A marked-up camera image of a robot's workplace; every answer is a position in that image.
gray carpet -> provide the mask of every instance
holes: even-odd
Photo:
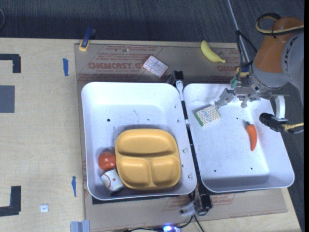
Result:
[[[255,30],[258,16],[275,12],[304,20],[305,0],[230,0],[240,31],[258,48],[264,38]],[[0,0],[6,20],[0,37],[82,39],[87,26],[96,39],[236,42],[227,0]],[[254,53],[246,45],[250,58]],[[296,89],[282,90],[286,117],[302,122],[303,107]],[[304,134],[283,135],[295,172],[289,192],[305,230]]]

blue clip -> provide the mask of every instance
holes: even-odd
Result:
[[[94,28],[92,27],[87,28],[84,39],[79,44],[79,49],[81,51],[84,51],[84,52],[87,51],[87,48],[89,47],[89,40],[94,39],[96,33],[97,31]]]

toy tomato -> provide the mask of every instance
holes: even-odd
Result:
[[[116,156],[111,151],[104,151],[98,157],[98,166],[100,169],[107,171],[116,166]]]

small box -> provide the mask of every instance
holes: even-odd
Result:
[[[154,56],[150,56],[143,64],[143,68],[150,71],[155,76],[161,78],[168,69],[168,66],[157,60]]]
[[[194,113],[194,116],[197,118],[201,126],[205,126],[221,118],[221,115],[219,114],[218,110],[213,105],[198,110],[197,112]]]

yellow cable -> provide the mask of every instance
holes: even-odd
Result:
[[[266,15],[263,18],[261,18],[261,20],[263,20],[265,18],[277,21],[277,18],[275,18],[271,15]],[[292,30],[303,29],[305,27],[305,25],[300,25],[300,26],[296,26],[296,27],[293,27],[293,28],[289,28],[289,29],[265,30],[265,29],[262,29],[262,28],[259,27],[259,22],[260,21],[257,21],[255,23],[256,30],[258,30],[260,33],[269,34],[269,35],[277,34],[277,33],[284,33],[284,32],[288,32],[288,31],[292,31]]]
[[[284,127],[285,130],[289,130],[289,129],[293,129],[295,127],[303,126],[303,125],[304,125],[304,123],[298,123],[298,124],[294,124],[294,125],[282,124],[282,127]]]

